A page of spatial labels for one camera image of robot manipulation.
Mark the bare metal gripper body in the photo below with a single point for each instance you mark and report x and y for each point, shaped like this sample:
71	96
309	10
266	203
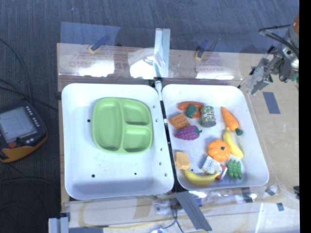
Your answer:
289	58

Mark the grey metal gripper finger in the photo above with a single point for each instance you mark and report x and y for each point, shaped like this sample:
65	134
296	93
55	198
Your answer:
253	81
267	78

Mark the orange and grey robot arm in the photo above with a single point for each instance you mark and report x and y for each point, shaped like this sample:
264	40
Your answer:
295	30

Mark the orange carrot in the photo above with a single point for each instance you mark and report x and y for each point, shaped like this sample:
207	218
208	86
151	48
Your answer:
229	119

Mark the green peas can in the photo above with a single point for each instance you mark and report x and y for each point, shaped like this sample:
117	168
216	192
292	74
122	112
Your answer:
208	116

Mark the brown cardboard board red print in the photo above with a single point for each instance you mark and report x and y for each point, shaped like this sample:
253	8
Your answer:
279	135

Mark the yellow banana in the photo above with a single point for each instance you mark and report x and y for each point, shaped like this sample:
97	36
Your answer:
232	142
200	179

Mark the red strawberry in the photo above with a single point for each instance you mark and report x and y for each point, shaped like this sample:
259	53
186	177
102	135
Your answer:
193	111

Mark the white plastic tray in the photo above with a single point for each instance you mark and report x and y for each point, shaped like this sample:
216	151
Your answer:
252	154
114	173

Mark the orange sausage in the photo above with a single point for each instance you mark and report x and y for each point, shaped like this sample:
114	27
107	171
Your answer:
184	105

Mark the orange pumpkin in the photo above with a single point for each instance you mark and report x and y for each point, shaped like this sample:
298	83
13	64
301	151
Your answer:
219	150

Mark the purple grapes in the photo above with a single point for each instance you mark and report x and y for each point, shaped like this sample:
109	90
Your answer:
187	133

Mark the orange waffle biscuit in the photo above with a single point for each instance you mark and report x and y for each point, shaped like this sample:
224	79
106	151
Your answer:
179	121

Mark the green pea pods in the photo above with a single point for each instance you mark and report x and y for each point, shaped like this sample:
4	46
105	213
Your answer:
234	169

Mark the red and white carton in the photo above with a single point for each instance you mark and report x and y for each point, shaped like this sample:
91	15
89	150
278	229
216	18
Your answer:
222	174

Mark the yellow corn cob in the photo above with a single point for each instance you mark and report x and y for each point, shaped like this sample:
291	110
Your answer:
182	161

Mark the green divided plate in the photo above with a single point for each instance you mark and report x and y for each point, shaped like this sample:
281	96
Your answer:
107	125

